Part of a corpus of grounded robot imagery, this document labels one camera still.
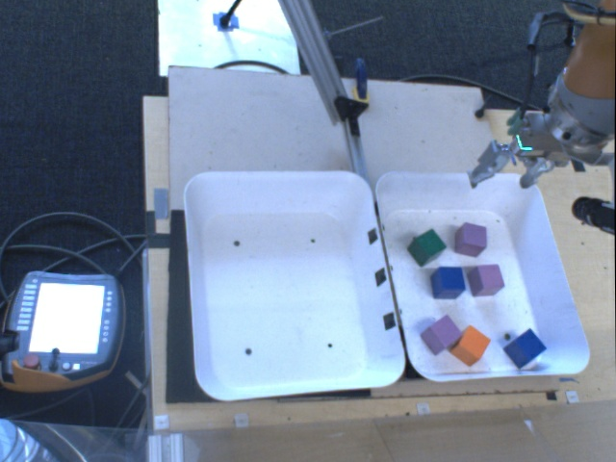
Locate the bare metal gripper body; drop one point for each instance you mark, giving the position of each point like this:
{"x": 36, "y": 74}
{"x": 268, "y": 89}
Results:
{"x": 553, "y": 140}

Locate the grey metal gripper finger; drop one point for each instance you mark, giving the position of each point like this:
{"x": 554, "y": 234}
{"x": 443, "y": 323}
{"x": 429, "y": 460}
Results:
{"x": 533, "y": 171}
{"x": 487, "y": 164}

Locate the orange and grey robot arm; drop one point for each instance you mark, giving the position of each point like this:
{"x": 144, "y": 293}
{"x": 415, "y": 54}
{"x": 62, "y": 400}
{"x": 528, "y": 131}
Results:
{"x": 589, "y": 70}

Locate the purple cube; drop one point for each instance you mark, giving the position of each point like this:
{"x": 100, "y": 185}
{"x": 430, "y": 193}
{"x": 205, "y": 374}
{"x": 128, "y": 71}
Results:
{"x": 486, "y": 280}
{"x": 440, "y": 336}
{"x": 470, "y": 239}

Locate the white plastic tray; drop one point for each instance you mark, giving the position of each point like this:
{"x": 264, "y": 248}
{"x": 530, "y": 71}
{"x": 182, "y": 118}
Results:
{"x": 284, "y": 296}
{"x": 539, "y": 267}

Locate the green cube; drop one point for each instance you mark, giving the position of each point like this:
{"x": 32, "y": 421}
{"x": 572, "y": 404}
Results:
{"x": 426, "y": 248}

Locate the blue cube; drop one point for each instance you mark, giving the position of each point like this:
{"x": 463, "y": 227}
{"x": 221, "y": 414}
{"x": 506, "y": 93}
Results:
{"x": 524, "y": 348}
{"x": 447, "y": 283}

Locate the orange cube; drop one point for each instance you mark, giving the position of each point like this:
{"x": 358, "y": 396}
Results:
{"x": 471, "y": 347}

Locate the black cylinder on white bracket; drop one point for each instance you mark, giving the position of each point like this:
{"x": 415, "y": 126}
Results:
{"x": 594, "y": 212}

